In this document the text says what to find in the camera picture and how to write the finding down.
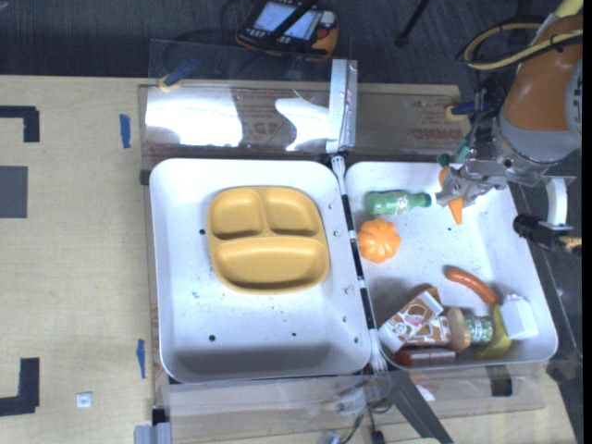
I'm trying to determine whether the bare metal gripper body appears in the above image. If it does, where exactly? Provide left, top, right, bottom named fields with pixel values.
left=455, top=156, right=576, bottom=191

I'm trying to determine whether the orange carrot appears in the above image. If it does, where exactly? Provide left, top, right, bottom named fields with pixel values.
left=438, top=153, right=465, bottom=227

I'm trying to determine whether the white plastic tray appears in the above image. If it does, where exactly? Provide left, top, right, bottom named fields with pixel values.
left=343, top=160, right=560, bottom=372
left=148, top=156, right=374, bottom=385

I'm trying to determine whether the green plastic bottle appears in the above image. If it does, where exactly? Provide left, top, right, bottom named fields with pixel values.
left=364, top=190, right=433, bottom=217

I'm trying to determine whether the orange pumpkin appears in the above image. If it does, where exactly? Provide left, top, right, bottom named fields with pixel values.
left=356, top=217, right=403, bottom=265

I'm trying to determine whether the orange sausage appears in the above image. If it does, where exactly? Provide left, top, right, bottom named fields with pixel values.
left=444, top=265, right=500, bottom=306

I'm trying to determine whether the brown and white carton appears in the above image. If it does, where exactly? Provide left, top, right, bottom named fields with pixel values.
left=377, top=286, right=453, bottom=355

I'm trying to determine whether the green bottle with tan cap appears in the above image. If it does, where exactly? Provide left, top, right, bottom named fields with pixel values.
left=445, top=306, right=496, bottom=353

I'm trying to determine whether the yellow banana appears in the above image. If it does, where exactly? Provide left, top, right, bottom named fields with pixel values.
left=475, top=303, right=514, bottom=361

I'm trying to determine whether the brown and red packet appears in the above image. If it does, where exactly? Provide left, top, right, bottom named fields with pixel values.
left=394, top=346, right=460, bottom=368

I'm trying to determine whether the yellow divided plate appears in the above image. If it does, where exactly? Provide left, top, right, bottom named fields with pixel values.
left=205, top=184, right=331, bottom=296

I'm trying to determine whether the black cylinder on white bracket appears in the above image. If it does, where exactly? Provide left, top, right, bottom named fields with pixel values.
left=512, top=177, right=577, bottom=252

